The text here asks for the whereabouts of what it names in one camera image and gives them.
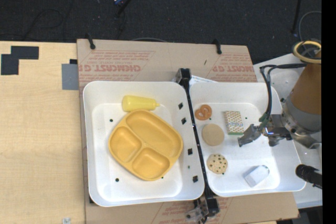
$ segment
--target brown cylinder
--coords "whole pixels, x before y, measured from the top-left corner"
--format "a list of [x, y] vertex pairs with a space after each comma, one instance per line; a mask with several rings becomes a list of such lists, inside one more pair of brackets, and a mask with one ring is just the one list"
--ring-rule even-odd
[[[321, 50], [316, 57], [321, 57]], [[299, 110], [321, 115], [322, 112], [322, 65], [308, 63], [296, 82], [291, 94], [292, 104]]]

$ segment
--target round cracker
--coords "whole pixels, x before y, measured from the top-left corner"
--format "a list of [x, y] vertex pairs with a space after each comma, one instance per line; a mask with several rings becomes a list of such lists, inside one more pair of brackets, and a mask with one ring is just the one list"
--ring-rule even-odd
[[209, 170], [214, 172], [215, 174], [223, 174], [226, 171], [228, 162], [227, 159], [219, 153], [211, 154], [206, 161], [206, 165]]
[[202, 129], [202, 138], [209, 146], [218, 146], [224, 140], [224, 132], [217, 124], [207, 124]]

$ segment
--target pretzel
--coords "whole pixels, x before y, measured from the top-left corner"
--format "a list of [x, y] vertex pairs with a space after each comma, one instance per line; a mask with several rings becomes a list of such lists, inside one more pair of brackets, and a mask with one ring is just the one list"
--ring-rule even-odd
[[209, 105], [203, 104], [195, 111], [195, 117], [200, 121], [205, 121], [211, 117], [212, 109]]

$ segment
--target yellow divided plate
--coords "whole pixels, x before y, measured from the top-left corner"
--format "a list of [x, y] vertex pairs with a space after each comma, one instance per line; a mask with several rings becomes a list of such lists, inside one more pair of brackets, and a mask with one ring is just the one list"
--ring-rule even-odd
[[148, 110], [128, 113], [109, 138], [112, 156], [128, 171], [144, 180], [157, 180], [179, 158], [180, 134]]

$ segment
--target cardboard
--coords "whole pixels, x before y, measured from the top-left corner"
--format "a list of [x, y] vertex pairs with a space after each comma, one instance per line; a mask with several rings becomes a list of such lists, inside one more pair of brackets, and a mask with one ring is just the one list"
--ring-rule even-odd
[[[185, 213], [193, 201], [160, 202], [132, 206], [99, 207], [90, 203], [88, 193], [86, 133], [82, 91], [95, 80], [172, 81], [179, 68], [192, 75], [218, 82], [257, 82], [246, 46], [177, 44], [143, 41], [77, 40], [83, 173], [87, 224], [104, 223], [188, 223]], [[217, 197], [220, 212], [206, 223], [248, 223], [298, 217], [292, 193]]]

